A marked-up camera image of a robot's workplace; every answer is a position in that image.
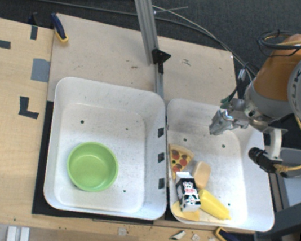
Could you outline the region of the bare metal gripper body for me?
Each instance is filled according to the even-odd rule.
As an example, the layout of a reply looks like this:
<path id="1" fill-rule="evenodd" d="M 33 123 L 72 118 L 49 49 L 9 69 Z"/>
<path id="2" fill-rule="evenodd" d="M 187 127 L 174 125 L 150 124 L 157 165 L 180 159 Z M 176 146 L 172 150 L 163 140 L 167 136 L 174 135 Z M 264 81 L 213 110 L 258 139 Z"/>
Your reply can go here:
<path id="1" fill-rule="evenodd" d="M 270 118 L 262 114 L 251 100 L 227 97 L 221 100 L 220 107 L 223 109 L 222 121 L 232 128 L 239 126 L 244 129 L 250 125 L 262 132 L 270 122 Z"/>

